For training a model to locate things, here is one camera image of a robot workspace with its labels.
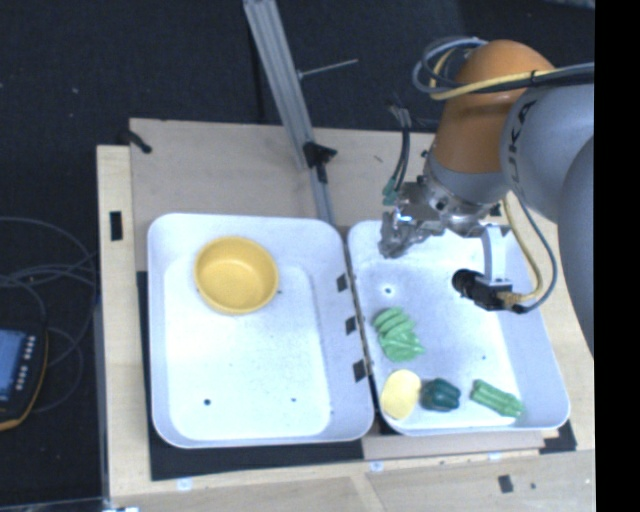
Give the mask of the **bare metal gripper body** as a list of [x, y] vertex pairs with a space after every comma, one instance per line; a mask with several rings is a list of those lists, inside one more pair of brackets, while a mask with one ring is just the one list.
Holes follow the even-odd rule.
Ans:
[[499, 178], [422, 178], [405, 183], [396, 207], [397, 236], [480, 236], [500, 201]]

